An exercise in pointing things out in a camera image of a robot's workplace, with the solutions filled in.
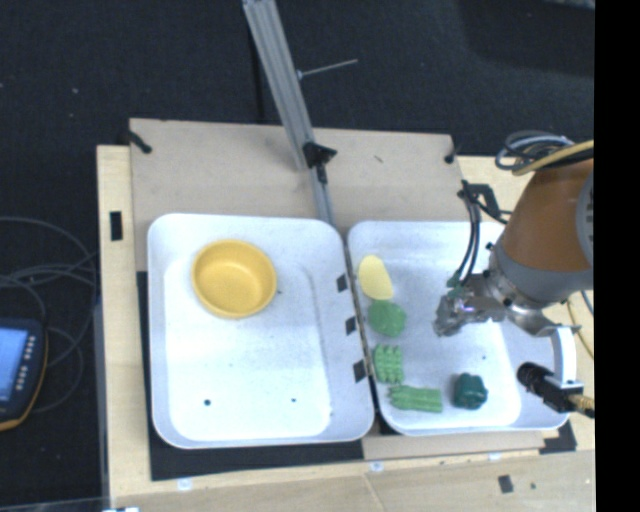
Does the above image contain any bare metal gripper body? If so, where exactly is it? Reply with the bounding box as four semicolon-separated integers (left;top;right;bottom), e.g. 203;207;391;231
446;273;557;337

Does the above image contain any white plastic tray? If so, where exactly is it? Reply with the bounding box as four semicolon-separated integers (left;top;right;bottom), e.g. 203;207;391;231
146;213;376;450
346;219;572;437

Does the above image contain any green broccoli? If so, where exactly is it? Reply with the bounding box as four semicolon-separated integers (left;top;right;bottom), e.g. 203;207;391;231
367;299;408;338

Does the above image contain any dark green bell pepper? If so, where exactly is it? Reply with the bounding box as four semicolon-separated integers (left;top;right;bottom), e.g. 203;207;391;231
452;372;489;411

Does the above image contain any green bumpy toy vegetable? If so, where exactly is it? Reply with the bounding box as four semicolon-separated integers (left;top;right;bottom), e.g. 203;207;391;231
373;343;405;385

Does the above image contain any yellow oval toy slice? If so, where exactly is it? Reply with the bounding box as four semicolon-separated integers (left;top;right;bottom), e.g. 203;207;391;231
356;254;395;302

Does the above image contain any green asparagus bundle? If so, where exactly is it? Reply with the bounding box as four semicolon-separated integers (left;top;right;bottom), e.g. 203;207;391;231
387;384;445;415

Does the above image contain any yellow bowl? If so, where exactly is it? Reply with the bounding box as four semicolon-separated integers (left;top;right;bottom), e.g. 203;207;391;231
191;238;279;321

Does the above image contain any brown cardboard board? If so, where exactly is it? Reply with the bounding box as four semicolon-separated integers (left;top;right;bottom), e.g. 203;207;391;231
128;118;547;461

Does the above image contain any black cylinder on white bracket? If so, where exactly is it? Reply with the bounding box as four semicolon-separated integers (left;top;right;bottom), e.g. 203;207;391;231
516;324;586;414

